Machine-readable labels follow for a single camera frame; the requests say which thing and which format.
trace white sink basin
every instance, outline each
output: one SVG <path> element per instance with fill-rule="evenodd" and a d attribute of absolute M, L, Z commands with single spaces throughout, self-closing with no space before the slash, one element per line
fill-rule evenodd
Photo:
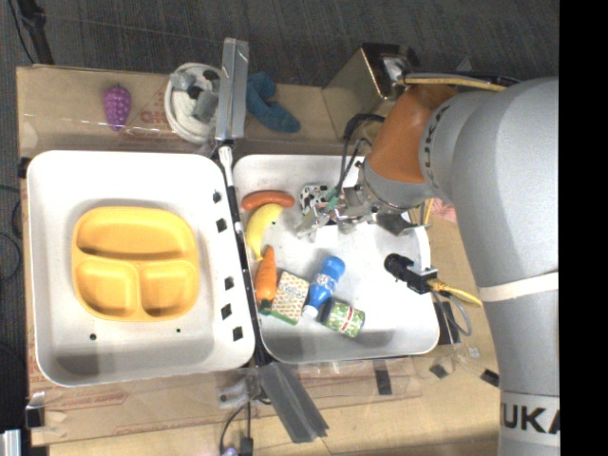
<path fill-rule="evenodd" d="M 248 155 L 235 166 L 237 196 L 275 189 L 298 199 L 307 184 L 334 186 L 338 180 L 341 158 L 338 156 Z M 344 181 L 356 183 L 358 170 L 353 167 Z M 246 224 L 251 213 L 241 211 Z M 365 313 L 361 333 L 351 339 L 301 318 L 292 326 L 271 315 L 260 315 L 264 346 L 284 363 L 320 363 L 341 360 L 406 356 L 429 352 L 439 340 L 439 323 L 430 294 L 419 295 L 404 282 L 395 282 L 384 268 L 388 254 L 398 253 L 430 265 L 430 246 L 424 228 L 396 237 L 378 225 L 359 224 L 348 235 L 336 235 L 323 242 L 298 238 L 297 225 L 302 220 L 298 202 L 285 208 L 264 234 L 264 248 L 275 248 L 277 268 L 310 280 L 327 255 L 342 258 L 346 271 L 334 296 Z M 258 262 L 250 252 L 252 275 Z"/>
<path fill-rule="evenodd" d="M 28 167 L 28 205 L 36 357 L 50 381 L 72 387 L 227 371 L 251 358 L 255 339 L 238 247 L 224 179 L 212 161 L 50 151 Z M 200 276 L 197 301 L 187 313 L 125 322 L 92 315 L 79 302 L 72 235 L 78 219 L 100 206 L 159 208 L 190 225 Z"/>

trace blue towel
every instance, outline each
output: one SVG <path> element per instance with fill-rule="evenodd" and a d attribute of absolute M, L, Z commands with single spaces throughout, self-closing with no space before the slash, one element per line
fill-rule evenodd
<path fill-rule="evenodd" d="M 277 103 L 268 103 L 276 92 L 276 86 L 264 71 L 252 74 L 247 79 L 247 111 L 262 124 L 276 132 L 295 133 L 300 122 L 289 111 Z"/>

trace gray carpet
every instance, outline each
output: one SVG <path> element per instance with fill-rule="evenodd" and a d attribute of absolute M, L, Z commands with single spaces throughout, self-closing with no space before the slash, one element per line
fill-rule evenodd
<path fill-rule="evenodd" d="M 475 70 L 519 79 L 559 74 L 560 0 L 37 0 L 55 63 L 169 73 L 217 66 L 225 37 L 250 44 L 250 71 L 278 83 L 323 86 L 362 42 L 412 47 L 426 70 Z M 17 186 L 14 69 L 29 61 L 0 0 L 0 183 Z M 24 31 L 33 54 L 29 36 Z M 10 227 L 17 196 L 0 190 L 0 267 L 19 261 Z M 22 272 L 0 291 L 0 431 L 19 427 L 25 359 Z"/>

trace yellow tray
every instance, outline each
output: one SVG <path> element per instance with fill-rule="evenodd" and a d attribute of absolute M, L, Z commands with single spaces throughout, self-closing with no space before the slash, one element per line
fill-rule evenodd
<path fill-rule="evenodd" d="M 76 223 L 72 279 L 91 314 L 114 321 L 164 321 L 199 295 L 199 250 L 181 217 L 154 208 L 95 208 Z"/>

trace toy hot dog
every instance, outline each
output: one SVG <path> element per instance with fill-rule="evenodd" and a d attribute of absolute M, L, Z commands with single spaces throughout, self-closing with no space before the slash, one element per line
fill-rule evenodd
<path fill-rule="evenodd" d="M 240 205 L 245 211 L 251 211 L 259 206 L 270 203 L 279 204 L 284 208 L 291 208 L 295 204 L 295 199 L 292 195 L 283 191 L 267 189 L 248 194 L 243 198 Z"/>

